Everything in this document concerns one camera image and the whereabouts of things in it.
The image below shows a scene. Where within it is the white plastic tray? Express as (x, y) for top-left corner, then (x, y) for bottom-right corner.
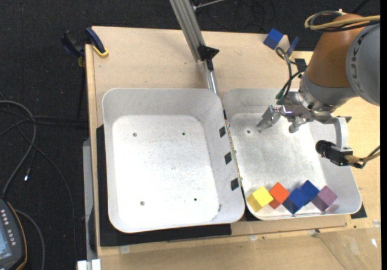
(102, 87), (246, 234)
(223, 88), (363, 222)

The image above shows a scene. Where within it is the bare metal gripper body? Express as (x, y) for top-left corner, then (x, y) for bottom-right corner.
(279, 91), (335, 123)

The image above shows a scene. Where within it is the orange cube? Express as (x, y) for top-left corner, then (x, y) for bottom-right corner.
(268, 182), (291, 210)

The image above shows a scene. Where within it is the black cylinder on white bracket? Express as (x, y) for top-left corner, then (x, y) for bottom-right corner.
(314, 116), (354, 167)

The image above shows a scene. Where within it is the purple cube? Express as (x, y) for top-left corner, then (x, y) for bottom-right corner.
(311, 185), (339, 212)

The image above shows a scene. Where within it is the pale wood board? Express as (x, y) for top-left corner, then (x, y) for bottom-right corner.
(90, 25), (348, 257)

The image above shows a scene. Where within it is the blue cube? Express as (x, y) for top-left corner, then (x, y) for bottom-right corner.
(299, 179), (320, 203)
(282, 187), (310, 216)
(262, 27), (285, 50)

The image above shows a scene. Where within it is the yellow cube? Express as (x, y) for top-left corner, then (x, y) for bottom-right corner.
(246, 186), (275, 213)

